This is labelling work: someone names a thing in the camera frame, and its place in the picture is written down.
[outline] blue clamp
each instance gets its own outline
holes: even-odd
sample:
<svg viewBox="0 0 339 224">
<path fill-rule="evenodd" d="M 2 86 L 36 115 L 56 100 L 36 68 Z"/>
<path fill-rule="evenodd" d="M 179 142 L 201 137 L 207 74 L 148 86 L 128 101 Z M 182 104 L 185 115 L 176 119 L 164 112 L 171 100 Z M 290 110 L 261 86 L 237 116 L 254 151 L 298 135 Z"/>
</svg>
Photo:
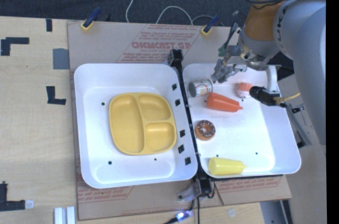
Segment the blue clamp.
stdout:
<svg viewBox="0 0 339 224">
<path fill-rule="evenodd" d="M 219 16 L 215 15 L 212 20 L 206 24 L 202 29 L 201 29 L 201 34 L 202 35 L 208 35 L 211 32 L 212 26 L 219 20 Z"/>
<path fill-rule="evenodd" d="M 101 8 L 97 7 L 89 16 L 88 18 L 83 21 L 83 23 L 80 25 L 81 29 L 84 31 L 87 31 L 90 29 L 93 25 L 93 21 L 98 17 L 98 15 L 101 13 Z"/>
</svg>

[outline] donut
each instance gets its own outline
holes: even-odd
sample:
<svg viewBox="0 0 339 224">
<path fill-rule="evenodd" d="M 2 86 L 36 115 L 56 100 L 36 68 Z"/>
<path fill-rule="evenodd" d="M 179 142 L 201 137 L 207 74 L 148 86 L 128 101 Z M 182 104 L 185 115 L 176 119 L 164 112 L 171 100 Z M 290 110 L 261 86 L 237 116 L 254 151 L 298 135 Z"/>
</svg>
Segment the donut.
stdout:
<svg viewBox="0 0 339 224">
<path fill-rule="evenodd" d="M 209 140 L 216 134 L 216 128 L 208 120 L 201 120 L 194 128 L 195 135 L 200 140 Z"/>
</svg>

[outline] orange plastic bottle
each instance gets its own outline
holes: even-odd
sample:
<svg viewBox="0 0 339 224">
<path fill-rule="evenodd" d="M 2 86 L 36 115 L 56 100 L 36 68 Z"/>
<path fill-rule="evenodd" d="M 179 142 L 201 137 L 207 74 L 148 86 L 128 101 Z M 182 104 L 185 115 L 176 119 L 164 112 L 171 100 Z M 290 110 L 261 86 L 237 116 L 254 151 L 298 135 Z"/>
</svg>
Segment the orange plastic bottle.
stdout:
<svg viewBox="0 0 339 224">
<path fill-rule="evenodd" d="M 228 112 L 237 112 L 239 109 L 243 109 L 239 102 L 215 92 L 208 95 L 206 104 L 208 108 Z"/>
</svg>

